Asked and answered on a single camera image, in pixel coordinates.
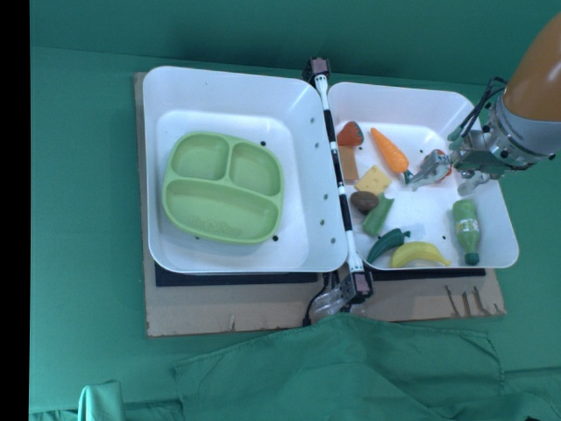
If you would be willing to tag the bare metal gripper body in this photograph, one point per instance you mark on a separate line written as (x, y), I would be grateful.
(480, 158)

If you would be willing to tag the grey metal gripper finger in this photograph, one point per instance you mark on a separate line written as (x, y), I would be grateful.
(473, 184)
(431, 169)

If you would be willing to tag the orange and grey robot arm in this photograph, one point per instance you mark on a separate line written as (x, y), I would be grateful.
(534, 77)

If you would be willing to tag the red tomato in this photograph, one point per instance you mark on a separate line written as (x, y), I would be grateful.
(445, 171)

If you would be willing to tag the green bottle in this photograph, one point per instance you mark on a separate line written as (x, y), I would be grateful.
(466, 228)

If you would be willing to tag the orange carrot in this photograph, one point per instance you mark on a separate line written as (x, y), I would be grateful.
(390, 151)

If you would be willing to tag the white plastic tray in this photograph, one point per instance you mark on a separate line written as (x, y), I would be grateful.
(302, 147)
(429, 217)

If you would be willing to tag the yellow cheese wedge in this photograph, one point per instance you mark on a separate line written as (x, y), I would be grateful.
(373, 180)

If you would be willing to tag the light green vegetable piece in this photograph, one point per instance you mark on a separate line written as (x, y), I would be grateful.
(378, 217)

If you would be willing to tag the brown kiwi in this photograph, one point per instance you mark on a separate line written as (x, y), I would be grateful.
(364, 201)

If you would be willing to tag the yellow banana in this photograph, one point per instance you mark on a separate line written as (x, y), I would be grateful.
(416, 252)

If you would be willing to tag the dark green pepper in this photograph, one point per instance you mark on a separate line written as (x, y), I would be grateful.
(385, 244)

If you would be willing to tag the red strawberry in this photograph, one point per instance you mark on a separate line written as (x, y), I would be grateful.
(350, 135)

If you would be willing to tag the black and white thin rod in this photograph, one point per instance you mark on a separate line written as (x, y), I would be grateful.
(339, 178)

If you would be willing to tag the green divided plate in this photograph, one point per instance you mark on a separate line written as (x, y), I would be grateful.
(221, 187)

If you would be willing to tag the green cloth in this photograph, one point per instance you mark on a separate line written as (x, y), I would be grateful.
(350, 366)

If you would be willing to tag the brown cardboard board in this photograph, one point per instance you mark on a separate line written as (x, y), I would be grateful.
(263, 305)

